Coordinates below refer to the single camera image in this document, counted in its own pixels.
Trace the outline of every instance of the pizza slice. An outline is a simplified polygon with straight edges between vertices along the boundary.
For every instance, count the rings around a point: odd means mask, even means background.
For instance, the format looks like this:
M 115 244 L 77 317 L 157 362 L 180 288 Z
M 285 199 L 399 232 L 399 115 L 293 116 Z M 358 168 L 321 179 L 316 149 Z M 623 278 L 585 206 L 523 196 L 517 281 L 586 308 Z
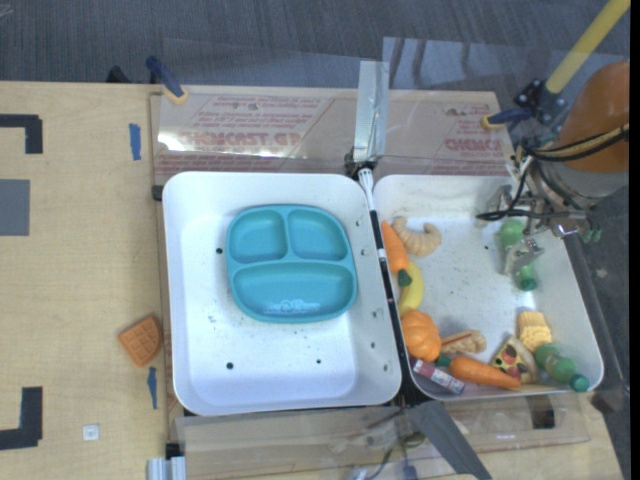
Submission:
M 491 366 L 520 379 L 521 384 L 533 384 L 540 380 L 540 369 L 533 354 L 515 336 L 509 337 L 500 347 Z

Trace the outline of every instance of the orange carrot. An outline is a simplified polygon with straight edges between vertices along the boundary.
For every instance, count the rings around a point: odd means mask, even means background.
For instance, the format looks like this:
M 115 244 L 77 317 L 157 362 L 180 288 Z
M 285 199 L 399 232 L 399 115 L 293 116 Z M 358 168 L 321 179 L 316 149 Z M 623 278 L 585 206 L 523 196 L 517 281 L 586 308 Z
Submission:
M 380 227 L 382 228 L 382 240 L 384 241 L 384 249 L 387 252 L 389 270 L 394 274 L 401 270 L 406 270 L 409 265 L 409 255 L 404 248 L 402 240 L 386 220 L 382 221 Z
M 508 375 L 493 366 L 467 356 L 456 356 L 451 359 L 449 371 L 454 377 L 465 382 L 475 382 L 500 388 L 517 388 L 520 380 Z

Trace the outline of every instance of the wooden table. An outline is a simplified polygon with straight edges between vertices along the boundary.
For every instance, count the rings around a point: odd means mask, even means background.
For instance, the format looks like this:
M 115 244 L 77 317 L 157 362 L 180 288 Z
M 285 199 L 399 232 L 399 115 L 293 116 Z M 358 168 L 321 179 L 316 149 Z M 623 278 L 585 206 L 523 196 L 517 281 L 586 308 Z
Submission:
M 28 236 L 0 236 L 0 430 L 20 427 L 23 388 L 43 392 L 42 438 L 1 450 L 2 478 L 143 479 L 146 461 L 164 457 L 163 354 L 150 365 L 154 409 L 149 368 L 136 367 L 117 340 L 138 319 L 162 316 L 149 108 L 158 93 L 153 85 L 0 82 L 0 112 L 37 114 L 44 137 L 42 154 L 25 154 L 24 130 L 0 128 L 0 179 L 30 181 Z M 131 124 L 140 127 L 139 160 Z M 495 478 L 621 478 L 602 416 L 587 395 L 580 403 L 588 442 L 482 453 L 482 461 Z M 93 424 L 99 439 L 86 440 L 83 428 Z M 433 475 L 441 466 L 431 464 Z

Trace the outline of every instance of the yellow pole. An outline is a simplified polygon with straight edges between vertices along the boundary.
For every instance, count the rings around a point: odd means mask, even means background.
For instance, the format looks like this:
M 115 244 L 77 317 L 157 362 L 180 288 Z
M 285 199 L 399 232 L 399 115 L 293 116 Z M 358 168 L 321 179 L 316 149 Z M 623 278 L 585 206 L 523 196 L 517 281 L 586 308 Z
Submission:
M 607 2 L 600 14 L 596 16 L 589 28 L 584 31 L 582 37 L 578 39 L 578 42 L 546 81 L 545 87 L 550 93 L 560 94 L 630 5 L 631 0 L 609 0 Z

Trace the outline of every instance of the black corner marker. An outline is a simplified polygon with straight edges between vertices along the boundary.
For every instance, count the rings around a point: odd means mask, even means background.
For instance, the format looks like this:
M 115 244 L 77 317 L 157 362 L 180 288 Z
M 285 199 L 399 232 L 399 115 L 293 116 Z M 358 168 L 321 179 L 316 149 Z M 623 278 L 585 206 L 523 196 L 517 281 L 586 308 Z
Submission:
M 0 450 L 38 446 L 42 439 L 42 387 L 22 388 L 20 426 L 0 430 Z
M 35 114 L 0 114 L 0 128 L 24 128 L 24 152 L 42 154 L 42 119 Z

